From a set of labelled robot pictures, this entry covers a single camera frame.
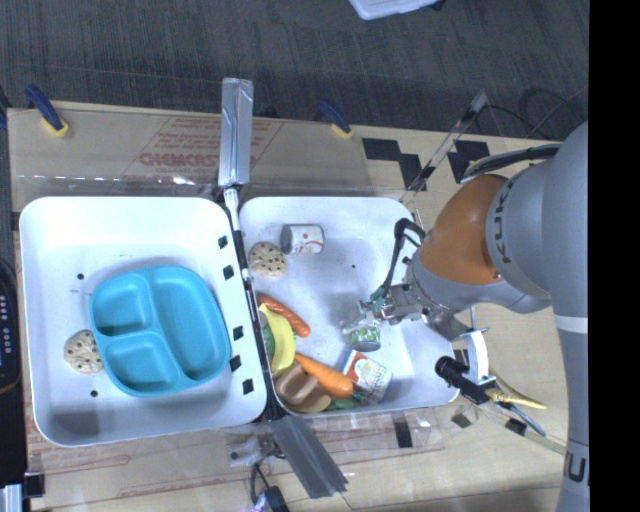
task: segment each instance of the cookie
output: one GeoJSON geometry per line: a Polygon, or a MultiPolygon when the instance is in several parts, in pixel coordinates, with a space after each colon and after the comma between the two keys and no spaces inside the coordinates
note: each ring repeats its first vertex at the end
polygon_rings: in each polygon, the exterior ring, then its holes
{"type": "Polygon", "coordinates": [[[258,242],[249,252],[249,268],[267,279],[279,279],[287,270],[287,262],[275,245],[258,242]]]}
{"type": "Polygon", "coordinates": [[[96,340],[89,330],[80,331],[69,338],[64,344],[64,360],[84,375],[98,373],[104,367],[96,340]]]}

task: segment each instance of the gray carpet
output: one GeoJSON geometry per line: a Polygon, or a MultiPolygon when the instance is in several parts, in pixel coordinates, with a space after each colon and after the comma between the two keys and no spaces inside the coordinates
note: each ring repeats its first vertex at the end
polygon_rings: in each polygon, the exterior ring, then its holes
{"type": "MultiPolygon", "coordinates": [[[[484,89],[476,133],[563,140],[587,119],[588,0],[446,0],[378,20],[348,0],[3,0],[0,84],[50,98],[220,111],[225,76],[255,113],[311,120],[327,98],[354,124],[449,131],[484,89]]],[[[6,137],[0,256],[11,259],[6,137]]]]}

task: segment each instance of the tin can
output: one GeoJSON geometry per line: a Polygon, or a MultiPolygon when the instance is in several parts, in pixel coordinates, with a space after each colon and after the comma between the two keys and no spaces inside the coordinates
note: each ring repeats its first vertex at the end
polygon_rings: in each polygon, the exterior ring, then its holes
{"type": "Polygon", "coordinates": [[[317,254],[324,246],[324,232],[317,224],[286,224],[280,233],[285,254],[317,254]]]}

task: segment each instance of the white plastic object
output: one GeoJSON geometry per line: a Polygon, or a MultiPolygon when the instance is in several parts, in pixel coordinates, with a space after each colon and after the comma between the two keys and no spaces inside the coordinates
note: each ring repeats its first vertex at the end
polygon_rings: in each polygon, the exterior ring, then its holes
{"type": "Polygon", "coordinates": [[[256,338],[231,227],[218,205],[201,198],[44,197],[22,211],[20,239],[34,417],[49,441],[85,446],[222,428],[263,411],[256,338]],[[155,265],[180,265],[203,278],[237,359],[205,384],[140,398],[118,389],[105,371],[76,372],[63,347],[89,328],[89,297],[98,284],[155,265]]]}
{"type": "MultiPolygon", "coordinates": [[[[240,208],[244,246],[279,244],[285,224],[317,224],[324,231],[318,254],[287,256],[287,271],[278,280],[251,272],[257,294],[287,305],[311,328],[296,339],[296,350],[341,371],[351,351],[350,335],[342,323],[358,314],[358,301],[384,281],[393,253],[395,223],[411,213],[384,197],[259,197],[240,208]]],[[[405,244],[398,261],[411,257],[405,244]]],[[[402,281],[406,267],[396,266],[393,283],[402,281]]],[[[368,355],[393,373],[384,399],[358,409],[317,413],[322,417],[386,412],[443,405],[458,393],[435,373],[436,361],[453,357],[451,343],[422,322],[381,326],[381,348],[368,355]]]]}
{"type": "Polygon", "coordinates": [[[421,7],[433,5],[438,0],[349,0],[358,16],[363,20],[383,18],[392,14],[403,14],[421,7]]]}

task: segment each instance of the yellow clamp tip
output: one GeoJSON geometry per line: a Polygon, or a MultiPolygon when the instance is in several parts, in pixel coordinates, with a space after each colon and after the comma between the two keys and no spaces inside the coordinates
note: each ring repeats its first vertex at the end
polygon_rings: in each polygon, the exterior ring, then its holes
{"type": "Polygon", "coordinates": [[[335,133],[338,137],[342,137],[343,139],[350,139],[351,137],[353,137],[353,130],[349,130],[348,132],[345,132],[342,128],[340,128],[337,124],[331,124],[331,130],[333,131],[333,133],[335,133]]]}
{"type": "Polygon", "coordinates": [[[62,123],[62,128],[56,130],[44,117],[40,118],[40,124],[44,126],[44,129],[47,130],[50,135],[53,135],[54,137],[57,137],[59,139],[64,137],[69,131],[69,124],[64,119],[60,119],[60,122],[62,123]]]}

